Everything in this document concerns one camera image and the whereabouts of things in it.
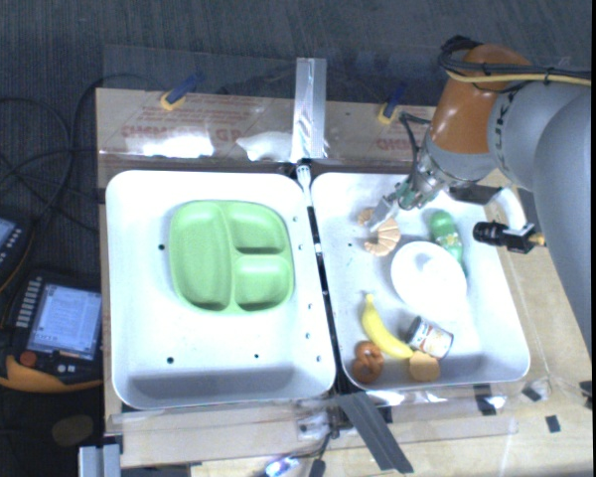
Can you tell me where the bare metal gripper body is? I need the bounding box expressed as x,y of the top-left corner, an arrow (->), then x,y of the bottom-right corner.
394,160 -> 452,212

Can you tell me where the tan toy croissant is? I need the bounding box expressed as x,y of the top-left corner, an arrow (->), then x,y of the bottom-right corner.
363,217 -> 402,258

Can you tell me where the green plastic bottle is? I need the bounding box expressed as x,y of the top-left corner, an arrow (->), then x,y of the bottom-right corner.
428,209 -> 469,278

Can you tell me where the yellow banana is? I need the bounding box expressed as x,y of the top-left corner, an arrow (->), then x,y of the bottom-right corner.
360,292 -> 415,361

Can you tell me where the small can with black lid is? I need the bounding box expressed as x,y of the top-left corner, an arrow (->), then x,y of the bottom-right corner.
405,315 -> 455,361

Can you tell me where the tan round bread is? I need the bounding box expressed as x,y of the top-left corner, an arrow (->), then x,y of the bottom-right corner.
408,350 -> 442,384

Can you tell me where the white plastic tray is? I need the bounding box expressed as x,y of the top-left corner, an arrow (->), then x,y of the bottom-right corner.
309,171 -> 532,393
104,168 -> 338,411

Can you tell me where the brown cardboard board red print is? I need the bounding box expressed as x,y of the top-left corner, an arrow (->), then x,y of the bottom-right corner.
94,86 -> 593,471

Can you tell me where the green divided plate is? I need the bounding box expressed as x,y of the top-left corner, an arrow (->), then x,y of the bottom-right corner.
168,199 -> 296,316

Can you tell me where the black cylinder on white bracket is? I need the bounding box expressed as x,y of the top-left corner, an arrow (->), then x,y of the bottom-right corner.
472,186 -> 538,255

